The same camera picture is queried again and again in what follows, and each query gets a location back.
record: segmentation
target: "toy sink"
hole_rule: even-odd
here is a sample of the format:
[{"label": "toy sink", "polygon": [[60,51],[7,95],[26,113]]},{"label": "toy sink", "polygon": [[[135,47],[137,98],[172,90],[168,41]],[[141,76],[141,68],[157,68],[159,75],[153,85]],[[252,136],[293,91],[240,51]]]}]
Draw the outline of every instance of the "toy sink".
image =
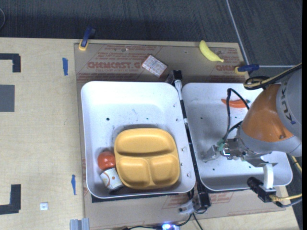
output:
[{"label": "toy sink", "polygon": [[[92,81],[82,87],[81,100],[86,182],[93,196],[112,199],[167,195],[185,193],[194,187],[196,179],[180,100],[172,85],[156,82]],[[156,154],[140,152],[141,156],[131,151],[131,148],[119,147],[115,155],[119,162],[117,167],[120,175],[125,176],[125,172],[133,166],[139,167],[143,173],[149,175],[145,175],[143,182],[150,186],[142,186],[133,179],[126,181],[130,187],[125,186],[110,194],[99,176],[102,171],[98,167],[97,157],[105,149],[114,152],[118,135],[134,129],[162,130],[171,136],[175,144],[171,145],[173,147],[170,150],[157,150]],[[164,168],[175,165],[177,168],[169,177],[164,178],[161,175],[164,170],[160,165]]]}]

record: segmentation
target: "small white square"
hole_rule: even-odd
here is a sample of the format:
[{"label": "small white square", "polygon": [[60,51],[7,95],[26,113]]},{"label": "small white square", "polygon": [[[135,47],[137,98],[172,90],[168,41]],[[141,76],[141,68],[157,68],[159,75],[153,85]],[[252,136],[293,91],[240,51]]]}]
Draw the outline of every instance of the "small white square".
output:
[{"label": "small white square", "polygon": [[48,202],[40,203],[40,210],[48,210]]}]

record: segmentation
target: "banana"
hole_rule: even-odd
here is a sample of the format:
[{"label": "banana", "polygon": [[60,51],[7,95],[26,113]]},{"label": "banana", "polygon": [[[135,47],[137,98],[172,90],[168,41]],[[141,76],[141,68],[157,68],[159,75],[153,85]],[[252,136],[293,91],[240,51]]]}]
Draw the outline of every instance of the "banana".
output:
[{"label": "banana", "polygon": [[201,53],[210,61],[221,61],[224,62],[223,59],[219,58],[217,54],[212,52],[209,47],[207,46],[206,42],[204,40],[201,40],[200,42],[200,50]]}]

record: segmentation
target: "yellow divided plate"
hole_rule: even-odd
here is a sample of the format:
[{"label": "yellow divided plate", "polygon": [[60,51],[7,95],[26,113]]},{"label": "yellow divided plate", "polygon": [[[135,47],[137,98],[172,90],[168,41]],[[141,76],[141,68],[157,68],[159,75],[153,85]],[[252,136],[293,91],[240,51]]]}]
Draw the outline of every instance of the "yellow divided plate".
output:
[{"label": "yellow divided plate", "polygon": [[178,151],[173,137],[158,128],[128,129],[114,145],[116,169],[127,187],[155,189],[171,186],[179,178]]}]

